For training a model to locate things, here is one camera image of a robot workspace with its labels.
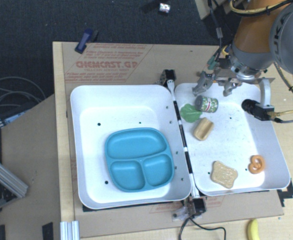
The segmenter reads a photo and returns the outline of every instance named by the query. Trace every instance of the blue object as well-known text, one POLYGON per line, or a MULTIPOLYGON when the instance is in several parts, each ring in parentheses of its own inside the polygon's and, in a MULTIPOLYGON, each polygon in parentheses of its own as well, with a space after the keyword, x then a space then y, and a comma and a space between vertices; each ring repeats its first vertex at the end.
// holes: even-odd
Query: blue object
POLYGON ((154 128, 112 133, 105 142, 105 158, 113 183, 125 192, 156 189, 174 176, 168 141, 154 128))
POLYGON ((92 34, 93 34, 93 30, 90 28, 87 28, 83 33, 81 41, 77 44, 74 50, 82 54, 84 50, 87 48, 86 43, 91 39, 92 34))

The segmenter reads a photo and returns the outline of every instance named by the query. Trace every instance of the small can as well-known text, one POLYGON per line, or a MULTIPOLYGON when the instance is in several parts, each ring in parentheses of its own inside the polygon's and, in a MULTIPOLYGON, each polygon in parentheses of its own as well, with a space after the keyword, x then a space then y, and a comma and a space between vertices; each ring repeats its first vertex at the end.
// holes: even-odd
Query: small can
POLYGON ((163 12, 163 13, 169 13, 170 11, 170 5, 169 4, 165 4, 165 3, 160 3, 160 6, 158 8, 159 12, 163 12))
POLYGON ((195 99, 195 109, 202 112, 214 113, 218 109, 219 102, 216 98, 199 95, 195 99))

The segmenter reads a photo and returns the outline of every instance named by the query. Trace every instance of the metal bracket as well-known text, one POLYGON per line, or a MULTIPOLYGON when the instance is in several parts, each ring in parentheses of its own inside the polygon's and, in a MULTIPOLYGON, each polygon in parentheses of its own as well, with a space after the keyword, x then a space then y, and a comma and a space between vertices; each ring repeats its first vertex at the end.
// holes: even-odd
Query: metal bracket
POLYGON ((191 181, 191 185, 192 185, 191 195, 194 199, 200 198, 200 193, 199 193, 199 190, 197 189, 196 181, 195 181, 195 177, 194 177, 193 173, 190 173, 189 176, 190 176, 190 181, 191 181))
POLYGON ((202 71, 200 73, 200 78, 197 81, 197 85, 192 88, 193 95, 197 96, 198 94, 205 92, 211 87, 212 83, 212 74, 207 74, 205 71, 202 71))
POLYGON ((273 108, 273 106, 271 106, 270 80, 268 78, 259 78, 257 80, 258 80, 258 84, 260 86, 260 92, 261 92, 260 104, 258 104, 257 106, 263 109, 273 108))
POLYGON ((60 222, 60 240, 80 240, 79 221, 60 222))
MULTIPOLYGON (((28 185, 10 172, 0 163, 0 184, 10 191, 16 198, 24 198, 26 196, 28 185)), ((0 199, 0 208, 7 205, 15 198, 10 200, 0 199)))

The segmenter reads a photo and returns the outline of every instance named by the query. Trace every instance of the canned food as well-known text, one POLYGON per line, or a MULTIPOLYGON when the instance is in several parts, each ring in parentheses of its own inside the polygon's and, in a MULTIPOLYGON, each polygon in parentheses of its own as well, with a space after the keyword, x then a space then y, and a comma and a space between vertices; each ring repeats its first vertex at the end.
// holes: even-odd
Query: canned food
POLYGON ((195 109, 202 112, 214 113, 218 109, 219 102, 216 98, 199 95, 195 99, 195 109))

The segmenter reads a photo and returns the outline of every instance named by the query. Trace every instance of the black plastic piece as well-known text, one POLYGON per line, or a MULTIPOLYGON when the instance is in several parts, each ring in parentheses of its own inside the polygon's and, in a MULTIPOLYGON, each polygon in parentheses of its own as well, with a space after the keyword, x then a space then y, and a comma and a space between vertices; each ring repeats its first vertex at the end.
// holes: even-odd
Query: black plastic piece
POLYGON ((6 187, 2 185, 0 191, 2 193, 2 198, 7 202, 17 198, 15 194, 13 194, 10 190, 8 190, 6 187))
POLYGON ((218 62, 220 63, 221 69, 230 69, 231 68, 231 62, 228 58, 219 58, 218 62))
POLYGON ((6 227, 5 227, 5 225, 0 225, 0 240, 6 240, 6 227))
POLYGON ((176 72, 174 69, 165 69, 162 71, 162 74, 160 76, 160 84, 164 87, 168 87, 167 81, 173 80, 175 81, 177 79, 176 72))
POLYGON ((281 189, 278 189, 277 194, 280 199, 282 207, 285 207, 285 200, 284 199, 292 199, 293 198, 292 180, 290 181, 289 185, 286 187, 286 191, 282 191, 281 189))
POLYGON ((267 112, 272 112, 274 111, 274 107, 270 108, 262 108, 258 106, 260 103, 252 100, 252 99, 245 99, 242 102, 242 109, 249 114, 253 115, 255 118, 261 120, 261 121, 269 121, 271 120, 271 117, 268 115, 267 112))
POLYGON ((197 215, 204 214, 207 211, 206 204, 203 198, 193 199, 193 203, 197 215))
POLYGON ((53 240, 53 222, 42 226, 43 240, 53 240))

